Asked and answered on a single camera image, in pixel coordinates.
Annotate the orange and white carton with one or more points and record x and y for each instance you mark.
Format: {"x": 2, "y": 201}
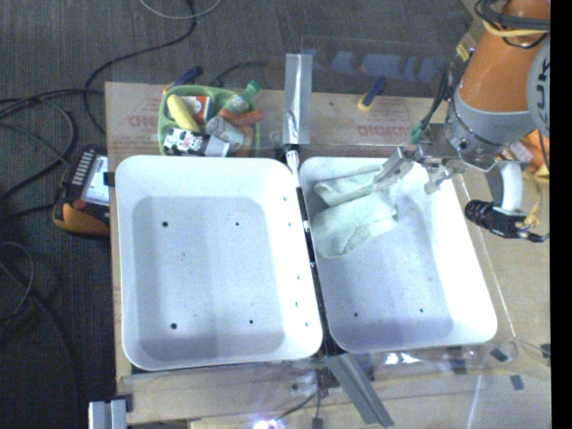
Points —
{"x": 201, "y": 106}

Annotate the white plastic tray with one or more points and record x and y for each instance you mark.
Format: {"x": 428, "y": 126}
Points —
{"x": 402, "y": 284}
{"x": 210, "y": 266}

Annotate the black and white cow carton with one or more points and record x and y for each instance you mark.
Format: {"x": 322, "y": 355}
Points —
{"x": 187, "y": 142}

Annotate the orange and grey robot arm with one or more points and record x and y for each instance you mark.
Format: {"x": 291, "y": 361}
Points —
{"x": 496, "y": 74}

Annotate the grey can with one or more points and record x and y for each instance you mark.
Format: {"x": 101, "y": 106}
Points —
{"x": 225, "y": 131}

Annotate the orange carrot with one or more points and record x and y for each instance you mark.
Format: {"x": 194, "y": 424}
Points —
{"x": 243, "y": 117}

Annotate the brown cardboard board red print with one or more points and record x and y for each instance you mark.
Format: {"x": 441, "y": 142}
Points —
{"x": 339, "y": 123}

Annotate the black cylinder on white bracket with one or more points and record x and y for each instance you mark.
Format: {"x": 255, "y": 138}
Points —
{"x": 496, "y": 218}

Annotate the green divided plate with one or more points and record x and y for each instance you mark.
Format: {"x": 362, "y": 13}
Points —
{"x": 166, "y": 125}

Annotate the pale green cloth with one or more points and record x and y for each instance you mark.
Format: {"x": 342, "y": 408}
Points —
{"x": 353, "y": 221}

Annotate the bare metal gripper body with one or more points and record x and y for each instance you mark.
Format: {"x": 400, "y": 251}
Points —
{"x": 440, "y": 148}

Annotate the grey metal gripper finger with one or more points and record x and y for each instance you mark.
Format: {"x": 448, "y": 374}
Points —
{"x": 440, "y": 178}
{"x": 391, "y": 167}

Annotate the green bottle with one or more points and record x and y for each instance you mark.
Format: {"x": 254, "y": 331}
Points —
{"x": 237, "y": 100}

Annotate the yellow banana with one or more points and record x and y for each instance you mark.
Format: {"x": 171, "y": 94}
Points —
{"x": 183, "y": 113}

